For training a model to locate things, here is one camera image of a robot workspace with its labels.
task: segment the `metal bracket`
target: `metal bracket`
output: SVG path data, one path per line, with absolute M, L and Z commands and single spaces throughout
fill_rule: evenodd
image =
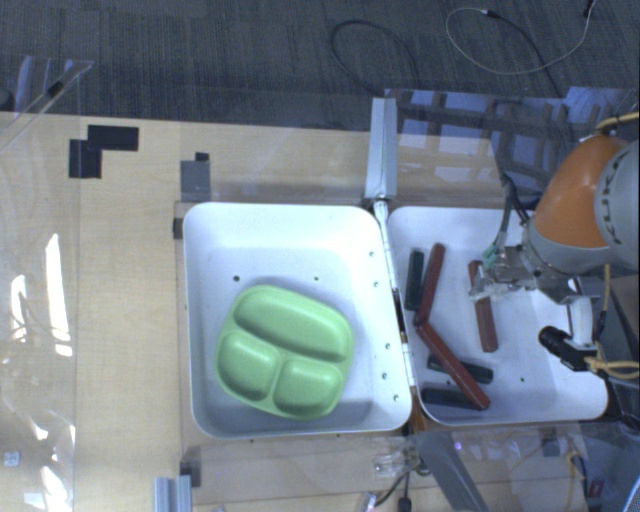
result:
M 450 432 L 422 432 L 414 439 L 420 458 L 433 473 L 453 510 L 489 512 L 454 447 Z
M 404 356 L 404 367 L 407 372 L 409 386 L 417 386 L 418 379 L 416 378 L 416 371 L 413 367 L 413 355 L 411 354 L 411 349 L 409 348 L 408 343 L 402 344 L 402 355 Z
M 371 107 L 365 201 L 393 199 L 397 185 L 398 109 L 395 98 L 374 98 Z
M 156 478 L 153 485 L 154 512 L 191 512 L 191 477 Z
M 211 162 L 208 153 L 180 162 L 180 197 L 183 203 L 211 201 Z

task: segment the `metal clamp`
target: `metal clamp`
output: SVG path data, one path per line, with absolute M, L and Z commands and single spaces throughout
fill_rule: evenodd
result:
M 156 478 L 153 485 L 154 512 L 191 512 L 191 476 Z
M 395 98 L 375 98 L 364 199 L 393 199 L 397 193 L 398 109 Z

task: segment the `brown handle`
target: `brown handle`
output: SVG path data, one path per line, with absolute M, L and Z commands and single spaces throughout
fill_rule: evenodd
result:
M 429 351 L 438 358 L 442 367 L 447 371 L 451 378 L 456 382 L 460 391 L 462 391 L 469 401 L 480 410 L 484 410 L 491 404 L 491 400 L 480 389 L 480 386 L 473 380 L 467 369 L 462 366 L 453 352 L 447 347 L 446 343 L 428 323 L 423 323 L 416 327 L 416 332 L 420 339 L 427 346 Z
M 411 425 L 411 433 L 426 432 L 429 429 L 429 422 L 422 411 L 422 404 L 418 397 L 418 390 L 415 386 L 411 386 L 411 416 L 409 417 L 409 425 Z
M 429 321 L 431 316 L 431 307 L 433 306 L 433 299 L 436 296 L 436 287 L 438 286 L 438 279 L 440 278 L 440 271 L 442 270 L 442 262 L 444 261 L 444 245 L 434 244 L 429 254 L 429 262 L 427 263 L 427 270 L 424 273 L 424 283 L 422 285 L 422 299 L 420 300 L 420 307 L 416 311 L 413 317 L 413 325 L 420 325 Z
M 469 263 L 469 279 L 471 286 L 475 285 L 476 275 L 482 262 L 474 260 Z M 476 320 L 478 322 L 478 331 L 480 332 L 480 344 L 483 352 L 495 352 L 498 350 L 498 335 L 496 334 L 496 325 L 493 321 L 493 311 L 491 310 L 491 299 L 485 297 L 475 303 Z

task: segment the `tool handle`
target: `tool handle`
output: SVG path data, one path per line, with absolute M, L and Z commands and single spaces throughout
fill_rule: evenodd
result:
M 474 260 L 469 263 L 469 279 L 471 286 L 475 285 L 476 275 L 482 262 Z M 485 297 L 475 303 L 476 320 L 478 323 L 478 331 L 480 332 L 480 344 L 483 352 L 495 352 L 498 350 L 498 335 L 496 334 L 496 325 L 493 321 L 493 310 L 491 309 L 491 299 Z
M 416 332 L 471 403 L 479 410 L 489 407 L 491 400 L 433 327 L 425 322 L 416 327 Z
M 491 368 L 486 368 L 484 366 L 480 366 L 479 364 L 465 363 L 464 361 L 460 361 L 460 364 L 464 366 L 469 374 L 473 377 L 479 384 L 491 384 L 493 381 L 493 370 Z M 433 355 L 429 355 L 427 358 L 427 368 L 430 370 L 434 370 L 436 372 L 447 373 L 447 371 L 442 367 L 440 361 Z
M 407 272 L 407 286 L 404 299 L 404 309 L 418 311 L 422 301 L 422 269 L 424 268 L 424 253 L 411 251 L 409 256 L 409 270 Z
M 424 283 L 422 285 L 422 300 L 420 307 L 413 317 L 413 325 L 421 325 L 429 321 L 431 316 L 431 307 L 433 299 L 436 296 L 436 287 L 442 270 L 442 262 L 444 261 L 444 245 L 437 243 L 431 248 L 427 270 L 424 273 Z
M 425 404 L 458 407 L 460 409 L 475 410 L 474 405 L 464 393 L 457 389 L 422 388 L 420 396 Z

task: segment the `yellow wire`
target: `yellow wire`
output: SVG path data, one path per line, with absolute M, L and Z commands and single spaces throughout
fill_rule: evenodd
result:
M 569 466 L 569 494 L 567 495 L 567 500 L 564 503 L 564 512 L 569 512 L 571 510 L 571 502 L 573 501 L 573 487 L 575 485 L 575 480 L 576 480 L 576 473 L 577 473 L 577 477 L 580 480 L 584 480 L 584 475 L 580 472 L 580 471 L 576 471 L 576 466 L 573 463 L 573 461 L 571 460 L 574 456 L 578 456 L 578 457 L 582 457 L 582 454 L 580 453 L 580 451 L 576 448 L 575 443 L 573 442 L 573 439 L 569 438 L 568 439 L 569 444 L 571 445 L 571 450 L 567 452 L 567 455 L 565 457 L 565 460 L 567 461 L 567 464 Z
M 604 297 L 602 303 L 602 311 L 607 311 L 609 307 L 609 295 L 611 294 L 611 266 L 607 263 L 604 266 Z M 640 364 L 635 361 L 612 361 L 608 362 L 603 354 L 602 345 L 598 340 L 594 340 L 598 349 L 596 357 L 585 357 L 584 362 L 587 363 L 589 369 L 593 373 L 599 370 L 604 371 L 611 377 L 622 380 L 632 380 L 640 377 Z M 619 372 L 617 369 L 637 370 L 635 372 Z
M 596 131 L 602 132 L 604 128 L 608 128 L 609 126 L 630 123 L 635 119 L 638 119 L 638 112 L 629 112 L 628 114 L 623 114 L 621 116 L 609 117 L 608 119 L 600 121 L 596 125 Z

